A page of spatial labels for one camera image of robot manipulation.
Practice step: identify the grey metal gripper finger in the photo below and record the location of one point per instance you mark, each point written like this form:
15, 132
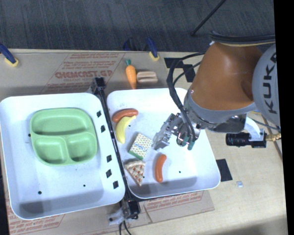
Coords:
160, 139
169, 123

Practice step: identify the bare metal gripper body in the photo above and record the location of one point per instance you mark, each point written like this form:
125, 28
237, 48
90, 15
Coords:
233, 124

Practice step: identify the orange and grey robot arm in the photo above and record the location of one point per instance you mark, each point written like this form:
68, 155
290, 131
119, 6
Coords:
224, 80

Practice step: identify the green and orange patterned carton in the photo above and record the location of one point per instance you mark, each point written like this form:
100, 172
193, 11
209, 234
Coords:
140, 146

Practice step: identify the orange sausage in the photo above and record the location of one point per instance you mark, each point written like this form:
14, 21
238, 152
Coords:
124, 114
159, 168

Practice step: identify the white plastic tray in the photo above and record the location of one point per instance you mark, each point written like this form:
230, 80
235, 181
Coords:
66, 184
179, 162

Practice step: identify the pizza slice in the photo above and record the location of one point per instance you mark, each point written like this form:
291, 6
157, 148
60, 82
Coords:
136, 171

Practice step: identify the yellow banana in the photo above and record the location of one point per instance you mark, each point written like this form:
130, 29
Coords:
121, 129

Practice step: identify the thin black and white rod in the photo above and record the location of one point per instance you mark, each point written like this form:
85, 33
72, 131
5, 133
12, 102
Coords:
110, 131

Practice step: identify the sausage in bread bun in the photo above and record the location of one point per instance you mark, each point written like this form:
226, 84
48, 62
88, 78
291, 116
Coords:
147, 77

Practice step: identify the orange carrot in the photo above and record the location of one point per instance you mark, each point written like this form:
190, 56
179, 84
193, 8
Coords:
131, 74

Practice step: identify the green divided plate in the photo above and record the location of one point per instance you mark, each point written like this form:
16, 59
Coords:
63, 135

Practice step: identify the brown cardboard board red print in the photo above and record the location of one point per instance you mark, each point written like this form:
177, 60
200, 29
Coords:
47, 71

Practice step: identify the black cylinder on white bracket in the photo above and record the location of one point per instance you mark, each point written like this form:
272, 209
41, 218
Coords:
240, 139

